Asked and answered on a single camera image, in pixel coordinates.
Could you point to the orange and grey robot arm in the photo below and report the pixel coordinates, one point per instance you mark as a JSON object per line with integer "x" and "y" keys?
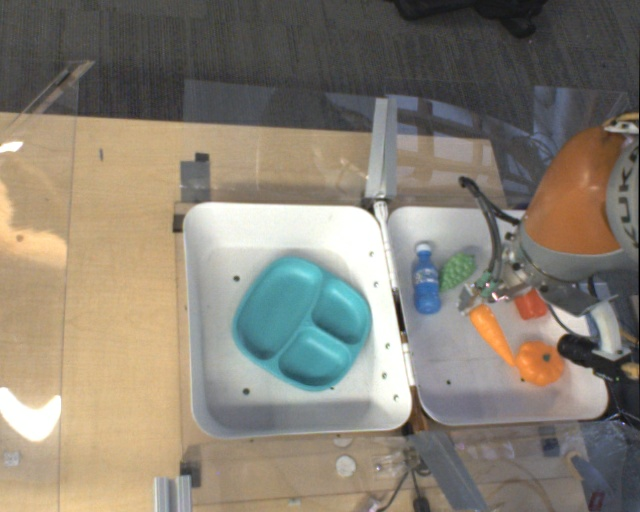
{"x": 570, "y": 200}

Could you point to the teal divided plate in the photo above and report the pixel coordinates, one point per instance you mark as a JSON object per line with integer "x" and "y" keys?
{"x": 280, "y": 310}

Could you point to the orange pumpkin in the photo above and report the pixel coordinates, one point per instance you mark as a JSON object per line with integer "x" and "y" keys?
{"x": 539, "y": 362}

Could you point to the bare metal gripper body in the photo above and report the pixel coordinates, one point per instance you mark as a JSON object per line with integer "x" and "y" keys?
{"x": 520, "y": 270}

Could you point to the blue bottle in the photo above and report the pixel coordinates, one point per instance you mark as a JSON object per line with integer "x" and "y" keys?
{"x": 426, "y": 285}

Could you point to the red can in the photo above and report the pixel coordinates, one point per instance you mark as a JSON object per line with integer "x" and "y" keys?
{"x": 531, "y": 306}

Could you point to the orange carrot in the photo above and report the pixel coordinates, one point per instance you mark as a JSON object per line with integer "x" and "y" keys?
{"x": 490, "y": 327}

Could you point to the black cylinder on white bracket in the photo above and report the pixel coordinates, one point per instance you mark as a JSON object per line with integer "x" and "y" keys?
{"x": 580, "y": 350}

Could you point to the white plastic tray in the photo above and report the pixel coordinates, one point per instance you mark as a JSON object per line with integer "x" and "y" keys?
{"x": 220, "y": 350}
{"x": 450, "y": 365}

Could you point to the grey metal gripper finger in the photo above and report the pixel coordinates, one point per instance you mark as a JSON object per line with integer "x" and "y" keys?
{"x": 470, "y": 299}
{"x": 507, "y": 294}

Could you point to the green grapes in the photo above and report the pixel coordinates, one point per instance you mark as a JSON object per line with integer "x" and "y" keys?
{"x": 455, "y": 272}

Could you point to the pale round disc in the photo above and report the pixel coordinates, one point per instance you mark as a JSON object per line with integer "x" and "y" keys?
{"x": 345, "y": 465}
{"x": 342, "y": 442}

